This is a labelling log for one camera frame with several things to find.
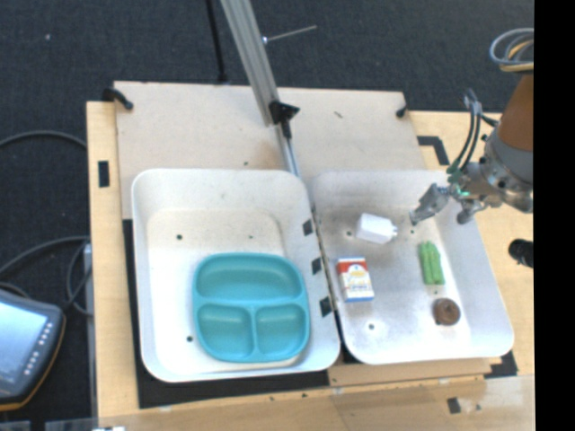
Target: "brown round object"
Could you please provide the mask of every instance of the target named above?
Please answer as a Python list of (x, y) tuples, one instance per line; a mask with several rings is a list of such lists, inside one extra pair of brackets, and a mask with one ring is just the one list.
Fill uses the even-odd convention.
[(450, 298), (438, 298), (433, 303), (433, 317), (437, 324), (453, 326), (461, 318), (461, 310)]

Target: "blue plate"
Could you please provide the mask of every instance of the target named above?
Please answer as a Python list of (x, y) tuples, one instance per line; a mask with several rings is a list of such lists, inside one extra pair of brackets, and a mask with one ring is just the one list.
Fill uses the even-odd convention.
[(192, 299), (199, 343), (216, 359), (282, 361), (299, 354), (309, 340), (304, 279), (278, 255), (207, 257), (194, 273)]

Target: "dark carpet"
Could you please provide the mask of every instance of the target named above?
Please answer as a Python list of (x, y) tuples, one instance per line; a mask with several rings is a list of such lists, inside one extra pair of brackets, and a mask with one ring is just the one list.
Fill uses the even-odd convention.
[[(214, 0), (226, 73), (246, 84)], [(472, 87), (502, 111), (517, 78), (490, 60), (502, 32), (534, 27), (535, 0), (252, 0), (263, 35), (316, 25), (273, 41), (279, 86), (401, 91), (412, 110), (462, 110)], [(214, 83), (204, 0), (0, 0), (0, 141), (49, 129), (85, 139), (85, 103), (116, 80)], [(86, 154), (35, 137), (0, 148), (0, 267), (42, 242), (89, 233)], [(15, 268), (5, 282), (62, 303), (77, 244)], [(85, 317), (72, 310), (49, 378), (24, 408), (0, 419), (45, 421), (92, 414)]]

